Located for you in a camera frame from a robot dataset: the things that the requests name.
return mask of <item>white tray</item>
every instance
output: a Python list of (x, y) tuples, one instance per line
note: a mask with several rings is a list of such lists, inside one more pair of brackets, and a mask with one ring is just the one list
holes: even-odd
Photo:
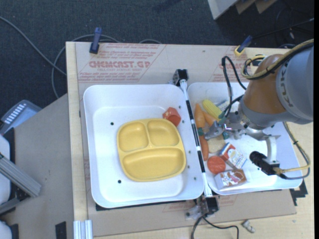
[[(244, 94), (244, 89), (238, 83), (232, 83), (231, 86), (234, 98)], [(226, 83), (193, 83), (188, 87), (187, 92), (193, 110), (195, 109), (195, 104), (201, 104), (204, 99), (210, 99), (215, 104), (229, 100)], [(233, 105), (232, 111), (236, 111), (237, 107), (238, 102)], [(282, 169), (299, 167), (291, 140), (281, 122), (275, 124), (274, 127), (265, 129), (264, 133), (280, 135), (276, 141), (277, 160), (280, 162), (280, 167)], [(253, 151), (258, 151), (267, 155), (266, 141), (258, 141), (247, 135), (239, 140), (230, 137), (226, 141), (233, 144), (247, 157), (243, 169), (245, 170), (249, 182), (235, 187), (218, 189), (214, 180), (214, 175), (208, 170), (207, 162), (204, 162), (208, 185), (215, 193), (220, 195), (231, 195), (256, 191), (290, 189), (297, 188), (302, 183), (302, 179), (285, 180), (277, 175), (268, 176), (250, 161), (249, 155)], [(288, 177), (299, 177), (302, 176), (302, 173), (301, 171), (294, 171), (286, 173), (286, 175)]]
[[(94, 201), (104, 208), (183, 201), (203, 193), (204, 183), (196, 144), (182, 90), (174, 85), (93, 85), (83, 96)], [(169, 108), (178, 110), (177, 129), (186, 153), (186, 168), (172, 178), (136, 182), (123, 172), (116, 135), (133, 120), (162, 118)]]

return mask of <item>gray surface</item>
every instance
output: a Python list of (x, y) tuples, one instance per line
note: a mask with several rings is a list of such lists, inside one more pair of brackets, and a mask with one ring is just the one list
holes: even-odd
[(56, 239), (55, 225), (66, 222), (73, 238), (73, 200), (67, 95), (15, 128), (16, 165), (42, 187), (1, 219), (18, 224), (19, 239)]

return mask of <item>orange carrot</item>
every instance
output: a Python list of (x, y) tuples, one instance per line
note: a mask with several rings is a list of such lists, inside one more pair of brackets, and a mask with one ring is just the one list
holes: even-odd
[(209, 149), (208, 149), (208, 142), (203, 135), (199, 136), (199, 143), (200, 143), (200, 148), (201, 148), (201, 153), (203, 155), (203, 159), (204, 159), (204, 161), (206, 161), (208, 159)]
[(205, 116), (198, 103), (195, 105), (194, 117), (197, 128), (205, 127)]
[(205, 111), (203, 111), (203, 113), (204, 113), (205, 121), (207, 122), (207, 124), (209, 126), (212, 126), (214, 124), (214, 121), (217, 119), (215, 119), (212, 115), (210, 115), (209, 113)]

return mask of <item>dark floor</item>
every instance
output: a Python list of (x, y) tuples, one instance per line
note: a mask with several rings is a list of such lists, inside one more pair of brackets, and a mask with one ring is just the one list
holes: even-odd
[[(233, 6), (217, 20), (207, 0), (0, 0), (0, 17), (2, 117), (23, 99), (41, 108), (56, 100), (52, 67), (9, 22), (54, 62), (66, 41), (93, 34), (97, 26), (119, 42), (239, 45), (248, 35), (258, 37), (313, 18), (314, 0), (278, 0), (262, 14), (252, 5), (239, 15)], [(313, 37), (312, 21), (255, 38), (250, 46), (275, 48)], [(65, 64), (62, 53), (57, 65), (65, 70)], [(67, 92), (63, 74), (55, 72), (54, 85), (58, 96)]]

